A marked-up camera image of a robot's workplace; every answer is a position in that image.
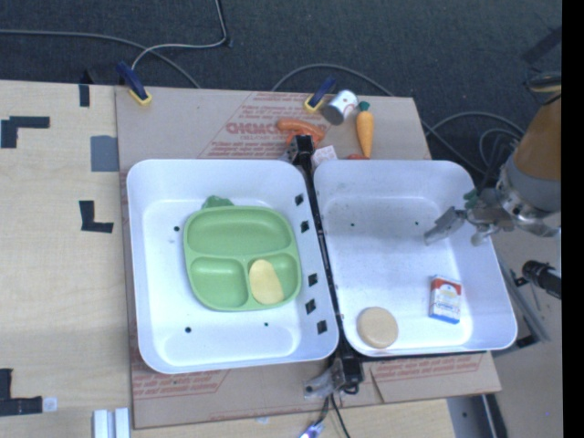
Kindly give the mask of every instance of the blue and yellow clamp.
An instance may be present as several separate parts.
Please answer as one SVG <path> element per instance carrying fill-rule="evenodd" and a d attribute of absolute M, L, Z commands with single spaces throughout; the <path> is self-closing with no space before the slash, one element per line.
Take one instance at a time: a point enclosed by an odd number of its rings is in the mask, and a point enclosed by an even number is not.
<path fill-rule="evenodd" d="M 333 77 L 328 77 L 324 80 L 324 82 L 320 85 L 317 92 L 313 95 L 309 96 L 308 99 L 304 101 L 304 109 L 310 113 L 315 113 L 322 102 L 324 101 L 325 95 L 329 94 L 335 88 L 337 81 Z"/>
<path fill-rule="evenodd" d="M 145 106 L 150 104 L 152 96 L 144 88 L 144 85 L 142 85 L 138 75 L 136 75 L 136 72 L 133 69 L 128 67 L 124 62 L 120 62 L 116 65 L 116 71 L 130 87 L 130 95 L 135 98 L 140 105 Z"/>

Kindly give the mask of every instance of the beige disc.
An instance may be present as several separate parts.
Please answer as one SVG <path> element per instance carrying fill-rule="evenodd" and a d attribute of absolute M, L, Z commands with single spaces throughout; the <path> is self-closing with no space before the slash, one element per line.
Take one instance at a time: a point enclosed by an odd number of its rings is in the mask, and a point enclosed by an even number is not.
<path fill-rule="evenodd" d="M 265 259 L 256 260 L 249 268 L 249 283 L 255 300 L 263 305 L 274 305 L 284 300 L 284 290 L 276 270 Z"/>
<path fill-rule="evenodd" d="M 367 345 L 385 349 L 398 338 L 398 323 L 385 308 L 365 308 L 357 318 L 357 332 Z"/>

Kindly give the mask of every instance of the cardboard sheet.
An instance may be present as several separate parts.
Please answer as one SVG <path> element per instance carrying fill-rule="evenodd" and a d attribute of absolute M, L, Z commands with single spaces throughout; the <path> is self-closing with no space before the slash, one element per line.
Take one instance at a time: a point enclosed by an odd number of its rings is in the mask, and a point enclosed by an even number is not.
<path fill-rule="evenodd" d="M 319 375 L 326 362 L 203 373 L 164 375 L 141 359 L 131 271 L 126 196 L 130 167 L 146 159 L 275 159 L 286 149 L 281 117 L 310 121 L 327 135 L 340 159 L 360 153 L 354 115 L 339 126 L 302 108 L 308 94 L 149 88 L 152 103 L 140 106 L 116 88 L 120 191 L 130 326 L 131 381 L 135 428 L 211 422 L 317 411 L 321 399 L 306 400 L 302 382 Z M 376 129 L 372 159 L 430 159 L 412 99 L 363 96 Z M 367 406 L 500 390 L 490 353 L 429 359 L 396 359 L 364 364 L 366 380 L 341 404 Z"/>

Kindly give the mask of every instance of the green plate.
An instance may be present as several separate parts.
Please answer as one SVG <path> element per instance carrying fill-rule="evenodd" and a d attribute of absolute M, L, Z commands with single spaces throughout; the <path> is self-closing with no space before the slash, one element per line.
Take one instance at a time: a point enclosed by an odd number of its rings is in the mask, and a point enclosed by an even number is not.
<path fill-rule="evenodd" d="M 192 214 L 183 233 L 186 270 L 196 297 L 216 310 L 280 307 L 300 290 L 294 232 L 287 219 L 259 206 L 208 207 Z M 249 269 L 265 259 L 276 270 L 284 299 L 262 304 L 252 295 Z"/>

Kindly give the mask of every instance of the light wood surface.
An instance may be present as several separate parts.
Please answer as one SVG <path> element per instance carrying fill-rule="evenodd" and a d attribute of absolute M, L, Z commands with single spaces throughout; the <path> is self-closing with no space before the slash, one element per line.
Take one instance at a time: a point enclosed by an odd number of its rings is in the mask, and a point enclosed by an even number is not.
<path fill-rule="evenodd" d="M 97 409 L 131 407 L 120 191 L 116 172 L 92 172 L 90 138 L 116 136 L 114 88 L 0 81 L 0 120 L 48 116 L 0 150 L 0 368 L 12 396 L 56 397 L 58 410 L 1 417 L 0 436 L 91 436 Z M 81 232 L 78 202 L 96 205 L 113 233 Z M 445 400 L 342 410 L 352 437 L 452 438 Z M 132 431 L 134 437 L 299 436 L 315 413 Z M 331 411 L 323 437 L 343 436 Z"/>

